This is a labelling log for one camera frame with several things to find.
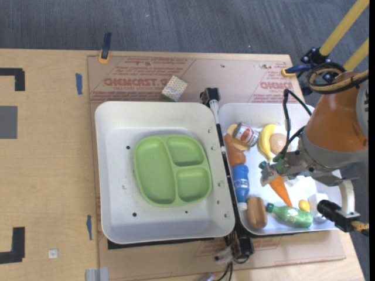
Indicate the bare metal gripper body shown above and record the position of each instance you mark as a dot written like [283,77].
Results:
[299,164]

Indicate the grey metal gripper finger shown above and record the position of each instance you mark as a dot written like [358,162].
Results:
[293,180]
[267,175]

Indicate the orange carrot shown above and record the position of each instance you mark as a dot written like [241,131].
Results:
[281,189]

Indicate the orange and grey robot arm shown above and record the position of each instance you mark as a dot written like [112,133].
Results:
[331,127]

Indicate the white plastic tray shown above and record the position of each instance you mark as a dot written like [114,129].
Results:
[117,168]
[301,189]

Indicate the blue bottle white cap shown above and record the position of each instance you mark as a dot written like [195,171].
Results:
[241,180]

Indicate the yellow lemon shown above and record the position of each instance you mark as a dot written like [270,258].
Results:
[304,205]

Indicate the tan bread roll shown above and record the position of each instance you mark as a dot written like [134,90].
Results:
[278,143]

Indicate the yellow banana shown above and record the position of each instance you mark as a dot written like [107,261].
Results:
[264,140]

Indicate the green bottle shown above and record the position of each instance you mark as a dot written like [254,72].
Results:
[293,216]

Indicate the orange toy drumstick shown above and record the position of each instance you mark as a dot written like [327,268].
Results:
[235,155]

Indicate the brown hot dog bun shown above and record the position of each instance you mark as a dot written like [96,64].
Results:
[256,212]

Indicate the yellow round biscuit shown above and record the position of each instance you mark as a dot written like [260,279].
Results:
[238,145]

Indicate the thin black and white rod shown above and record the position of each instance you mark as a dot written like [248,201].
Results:
[225,159]

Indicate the red and white can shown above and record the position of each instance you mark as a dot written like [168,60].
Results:
[246,134]

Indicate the green divided plate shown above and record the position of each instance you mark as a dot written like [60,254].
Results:
[164,168]

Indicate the white dotted cube box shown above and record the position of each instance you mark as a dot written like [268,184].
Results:
[174,88]

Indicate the brown cardboard board red print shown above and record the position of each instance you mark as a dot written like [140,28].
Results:
[140,78]

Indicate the black cylinder on white bracket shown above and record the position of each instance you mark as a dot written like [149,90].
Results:
[334,212]

